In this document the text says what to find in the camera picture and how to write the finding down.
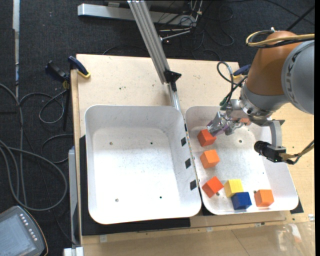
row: toy block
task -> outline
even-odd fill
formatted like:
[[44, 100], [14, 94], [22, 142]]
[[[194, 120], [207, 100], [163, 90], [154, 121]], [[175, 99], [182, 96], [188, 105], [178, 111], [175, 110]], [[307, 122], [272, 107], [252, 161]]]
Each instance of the toy block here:
[[203, 165], [203, 168], [205, 169], [214, 167], [217, 165], [217, 163], [220, 162], [218, 153], [215, 149], [204, 151], [200, 156], [200, 160]]
[[201, 130], [198, 133], [197, 138], [198, 138], [198, 140], [200, 142], [201, 147], [205, 147], [205, 146], [211, 145], [217, 139], [217, 137], [216, 136], [212, 136], [210, 134], [210, 132], [208, 132], [207, 129]]
[[235, 193], [243, 192], [241, 179], [229, 179], [224, 184], [225, 195], [227, 198], [232, 197]]
[[259, 189], [254, 193], [254, 199], [258, 207], [268, 207], [275, 201], [271, 189]]
[[231, 197], [233, 209], [245, 210], [252, 205], [248, 192], [238, 192]]
[[219, 190], [223, 189], [223, 187], [224, 185], [220, 182], [220, 180], [216, 176], [214, 176], [202, 186], [202, 189], [207, 194], [207, 196], [211, 198]]

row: black floor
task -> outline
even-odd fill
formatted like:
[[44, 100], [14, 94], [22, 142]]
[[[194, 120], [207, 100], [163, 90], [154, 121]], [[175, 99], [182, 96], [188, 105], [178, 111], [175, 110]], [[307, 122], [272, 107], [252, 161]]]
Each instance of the black floor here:
[[[70, 118], [66, 130], [63, 130], [63, 119], [58, 120], [62, 113], [62, 96], [56, 98], [58, 102], [54, 101], [43, 110], [42, 120], [39, 118], [46, 102], [64, 90], [59, 81], [46, 75], [48, 61], [53, 60], [57, 66], [68, 71], [68, 57], [79, 53], [148, 56], [134, 21], [78, 17], [77, 6], [81, 3], [102, 5], [104, 1], [21, 0], [20, 4], [18, 100], [26, 96], [20, 104], [25, 132], [23, 149], [58, 162], [56, 165], [67, 179], [68, 161], [63, 160], [73, 146], [70, 136], [73, 130]], [[205, 1], [202, 9], [205, 11], [204, 16], [193, 34], [172, 38], [169, 44], [163, 45], [164, 52], [167, 58], [223, 60], [244, 66], [250, 64], [256, 54], [256, 49], [245, 46], [248, 35], [271, 27], [286, 30], [314, 4], [315, 0]], [[12, 30], [12, 14], [12, 2], [0, 0], [0, 83], [15, 94], [15, 32]], [[314, 24], [313, 9], [291, 31], [296, 34], [314, 33]], [[172, 27], [156, 24], [156, 28]], [[0, 87], [0, 140], [10, 147], [19, 148], [20, 125], [17, 103], [8, 90]], [[19, 154], [15, 153], [15, 157], [19, 161]], [[16, 185], [13, 162], [10, 160], [9, 164]], [[59, 201], [64, 185], [55, 169], [42, 161], [38, 164], [34, 157], [24, 155], [23, 173], [29, 207], [47, 208]], [[1, 154], [0, 195], [0, 212], [17, 204], [10, 192], [7, 169]], [[30, 212], [43, 229], [49, 255], [60, 256], [64, 248], [72, 246], [67, 238], [71, 236], [68, 195], [54, 211]]]

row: wooden tabletop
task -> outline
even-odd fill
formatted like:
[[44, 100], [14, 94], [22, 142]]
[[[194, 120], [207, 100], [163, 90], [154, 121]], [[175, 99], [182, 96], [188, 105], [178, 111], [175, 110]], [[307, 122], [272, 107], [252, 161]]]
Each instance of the wooden tabletop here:
[[[77, 74], [76, 70], [71, 71], [74, 145], [77, 185], [80, 191], [79, 138], [86, 134], [84, 114], [87, 108], [93, 105], [170, 106], [171, 103], [168, 89], [161, 84], [150, 58], [87, 54], [78, 54], [76, 58], [91, 72], [91, 77], [84, 79]], [[218, 106], [230, 91], [230, 84], [217, 72], [218, 62], [216, 61], [168, 59], [168, 63], [172, 71], [182, 74], [176, 84], [183, 115], [192, 106]], [[228, 64], [234, 71], [239, 68], [236, 62], [228, 62]], [[236, 90], [233, 98], [237, 99], [239, 94], [240, 90]], [[314, 139], [313, 115], [301, 112], [288, 103], [273, 114], [272, 118], [285, 120], [282, 125], [282, 144], [287, 148], [287, 153], [299, 153]], [[129, 244], [132, 246], [135, 242], [128, 241], [145, 240], [147, 236], [163, 239], [165, 237], [163, 242], [169, 243], [167, 245], [169, 248], [174, 243], [187, 246], [189, 241], [202, 239], [201, 245], [205, 244], [209, 249], [213, 247], [210, 240], [215, 239], [214, 234], [208, 235], [212, 230], [217, 232], [216, 234], [223, 232], [224, 236], [232, 237], [229, 232], [241, 228], [254, 228], [260, 223], [265, 223], [267, 226], [309, 222], [311, 216], [315, 215], [314, 151], [307, 153], [296, 165], [290, 165], [288, 168], [303, 208], [301, 213], [273, 211], [219, 216], [203, 216], [199, 213], [190, 218], [190, 228], [118, 233], [107, 236], [80, 234], [80, 243], [87, 255], [91, 255], [90, 252], [94, 252], [95, 255], [109, 255], [105, 253], [103, 248], [106, 245], [102, 246], [102, 241], [114, 242], [115, 247]], [[230, 238], [230, 248], [239, 252], [237, 255], [244, 255], [240, 253], [241, 249], [233, 246], [232, 241], [233, 239]], [[154, 242], [153, 246], [155, 248], [159, 246], [159, 252], [164, 252], [161, 251], [163, 246], [158, 242]], [[194, 255], [195, 251], [189, 250], [188, 253], [185, 255]]]

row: orange cube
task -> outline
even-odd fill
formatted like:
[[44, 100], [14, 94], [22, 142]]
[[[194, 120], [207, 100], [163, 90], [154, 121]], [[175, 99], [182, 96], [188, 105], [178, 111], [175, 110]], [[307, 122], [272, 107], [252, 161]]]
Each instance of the orange cube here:
[[220, 180], [216, 176], [214, 176], [202, 186], [202, 189], [207, 194], [207, 196], [211, 198], [219, 190], [223, 189], [223, 187], [224, 185], [220, 182]]
[[275, 201], [271, 189], [259, 189], [254, 193], [254, 199], [258, 207], [268, 207]]
[[212, 136], [210, 132], [208, 132], [207, 129], [203, 129], [201, 130], [198, 135], [197, 135], [197, 138], [200, 142], [200, 145], [201, 147], [204, 147], [204, 146], [208, 146], [208, 145], [211, 145], [215, 142], [215, 140], [217, 139], [216, 136]]
[[204, 151], [200, 156], [200, 160], [203, 165], [203, 168], [205, 169], [214, 167], [217, 165], [217, 163], [220, 162], [218, 153], [215, 149]]

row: yellow cube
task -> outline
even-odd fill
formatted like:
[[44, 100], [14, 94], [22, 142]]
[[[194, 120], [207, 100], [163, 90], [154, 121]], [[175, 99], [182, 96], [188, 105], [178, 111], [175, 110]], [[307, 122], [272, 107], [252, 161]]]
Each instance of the yellow cube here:
[[235, 193], [244, 192], [241, 179], [229, 179], [224, 184], [224, 190], [227, 198], [232, 197]]

